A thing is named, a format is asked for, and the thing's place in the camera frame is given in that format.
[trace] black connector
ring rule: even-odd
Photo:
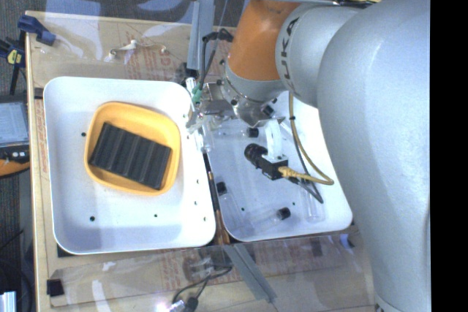
[[[195,312],[198,307],[198,299],[196,297],[190,297],[184,308],[184,312]]]
[[[269,105],[265,106],[265,108],[263,108],[262,112],[265,113],[268,117],[271,117],[271,115],[273,115],[273,112],[275,110],[270,107]]]
[[[227,31],[225,28],[221,28],[219,31],[212,31],[210,34],[206,34],[203,38],[202,41],[204,43],[207,43],[211,40],[226,40],[228,42],[232,42],[234,37],[233,35]]]
[[[266,175],[271,180],[278,180],[283,178],[283,174],[278,171],[279,167],[287,167],[287,159],[280,159],[275,162],[271,162],[263,157],[267,154],[268,150],[255,143],[249,144],[245,151],[244,155],[247,160],[249,160],[256,168],[261,169],[262,173]]]
[[[248,138],[258,138],[260,134],[258,128],[247,128],[247,137]]]

